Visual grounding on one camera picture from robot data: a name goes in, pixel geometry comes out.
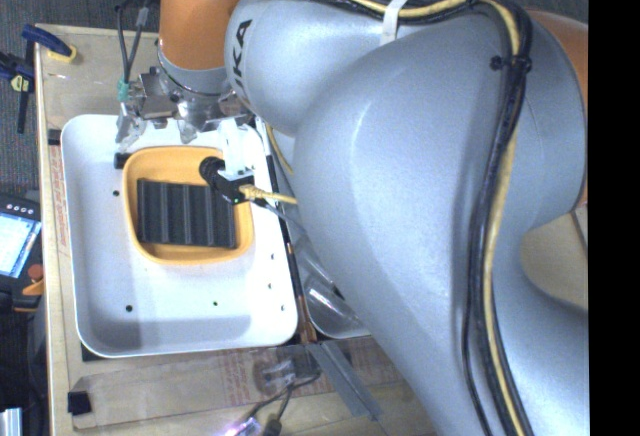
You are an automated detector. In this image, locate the clear plastic bottle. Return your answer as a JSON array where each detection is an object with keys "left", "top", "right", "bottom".
[{"left": 294, "top": 239, "right": 366, "bottom": 331}]

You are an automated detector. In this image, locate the black ribbed block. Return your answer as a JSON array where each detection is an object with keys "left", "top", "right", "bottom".
[{"left": 135, "top": 178, "right": 238, "bottom": 250}]

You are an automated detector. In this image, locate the thin black and white rod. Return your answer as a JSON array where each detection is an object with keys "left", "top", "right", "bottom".
[{"left": 263, "top": 143, "right": 318, "bottom": 344}]

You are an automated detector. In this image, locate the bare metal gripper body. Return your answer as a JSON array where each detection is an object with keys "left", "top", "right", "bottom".
[{"left": 124, "top": 67, "right": 253, "bottom": 133}]

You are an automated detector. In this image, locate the orange rectangular plate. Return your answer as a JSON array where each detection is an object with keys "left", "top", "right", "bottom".
[{"left": 121, "top": 145, "right": 256, "bottom": 267}]

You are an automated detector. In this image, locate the black cylinder on white bracket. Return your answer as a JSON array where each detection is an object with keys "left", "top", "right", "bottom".
[{"left": 198, "top": 116, "right": 259, "bottom": 206}]

